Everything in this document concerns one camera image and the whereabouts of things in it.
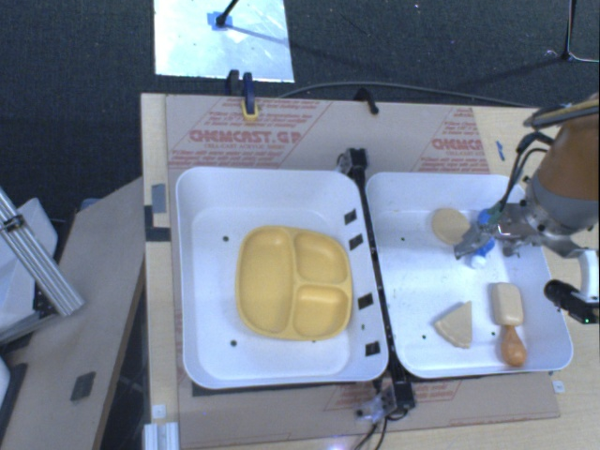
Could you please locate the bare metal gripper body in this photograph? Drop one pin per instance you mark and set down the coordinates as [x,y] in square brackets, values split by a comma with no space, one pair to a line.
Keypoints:
[525,225]

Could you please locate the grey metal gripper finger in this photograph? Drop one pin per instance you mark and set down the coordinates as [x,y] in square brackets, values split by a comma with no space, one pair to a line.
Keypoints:
[512,247]
[474,241]

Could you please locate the blue and white small bottle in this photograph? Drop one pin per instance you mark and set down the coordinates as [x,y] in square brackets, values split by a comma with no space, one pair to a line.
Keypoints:
[479,261]

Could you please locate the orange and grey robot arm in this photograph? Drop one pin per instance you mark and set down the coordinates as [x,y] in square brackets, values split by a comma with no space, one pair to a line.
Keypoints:
[569,157]

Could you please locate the beige round biscuit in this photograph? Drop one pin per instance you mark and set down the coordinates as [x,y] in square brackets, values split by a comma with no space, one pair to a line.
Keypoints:
[447,225]

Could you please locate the beige bread loaf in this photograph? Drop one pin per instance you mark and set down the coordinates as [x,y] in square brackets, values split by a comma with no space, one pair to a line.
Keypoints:
[507,304]

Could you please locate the white plastic tray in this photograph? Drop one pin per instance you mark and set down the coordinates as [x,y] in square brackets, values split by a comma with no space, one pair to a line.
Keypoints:
[422,279]
[215,298]

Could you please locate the beige pizza slice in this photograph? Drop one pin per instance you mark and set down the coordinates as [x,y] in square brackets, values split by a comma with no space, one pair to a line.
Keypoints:
[458,328]

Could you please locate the thin black and white rod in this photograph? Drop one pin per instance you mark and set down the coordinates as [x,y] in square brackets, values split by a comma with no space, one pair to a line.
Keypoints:
[377,270]

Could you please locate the orange pear-shaped toy food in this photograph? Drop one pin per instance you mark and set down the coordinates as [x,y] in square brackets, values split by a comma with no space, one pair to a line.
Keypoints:
[513,349]

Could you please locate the brown cardboard board, red print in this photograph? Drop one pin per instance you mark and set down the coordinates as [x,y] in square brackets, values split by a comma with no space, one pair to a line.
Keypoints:
[290,148]

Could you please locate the yellow divided plate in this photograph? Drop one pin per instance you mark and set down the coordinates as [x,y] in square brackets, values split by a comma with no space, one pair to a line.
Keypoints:
[267,284]

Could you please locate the black cylinder on white bracket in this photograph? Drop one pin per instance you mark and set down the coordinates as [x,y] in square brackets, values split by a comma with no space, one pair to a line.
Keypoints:
[569,298]

